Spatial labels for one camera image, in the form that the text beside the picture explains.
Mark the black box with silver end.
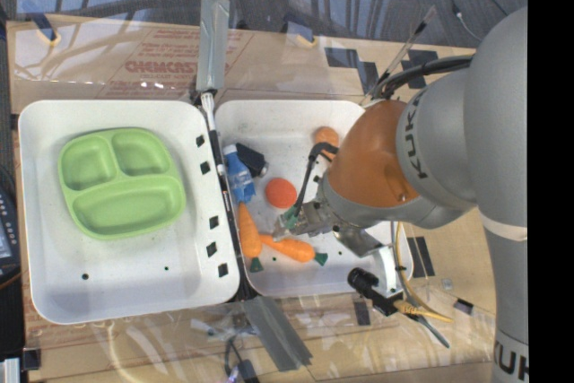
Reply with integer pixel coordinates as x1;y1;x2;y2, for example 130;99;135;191
234;142;270;178

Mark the brown cardboard board red print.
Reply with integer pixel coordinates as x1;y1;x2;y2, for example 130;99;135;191
5;13;495;382

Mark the black cylinder on white bracket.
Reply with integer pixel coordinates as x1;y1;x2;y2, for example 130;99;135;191
346;244;405;318

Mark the green divided plate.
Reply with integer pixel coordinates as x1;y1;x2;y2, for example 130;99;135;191
57;126;187;241

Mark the white plastic tray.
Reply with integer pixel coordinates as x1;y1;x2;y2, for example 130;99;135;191
17;99;241;326
213;99;415;300

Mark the orange ball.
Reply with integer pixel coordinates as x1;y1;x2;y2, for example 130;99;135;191
264;177;299;210

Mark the pale orange toy food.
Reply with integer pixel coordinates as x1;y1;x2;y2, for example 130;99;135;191
311;126;341;161

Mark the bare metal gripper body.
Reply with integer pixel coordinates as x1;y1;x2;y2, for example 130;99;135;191
290;197;344;239

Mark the blue clear plastic bottle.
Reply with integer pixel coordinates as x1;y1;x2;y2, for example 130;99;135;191
222;143;257;205

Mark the orange carrot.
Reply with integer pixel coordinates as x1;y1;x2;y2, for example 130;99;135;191
236;201;265;274
258;232;329;267

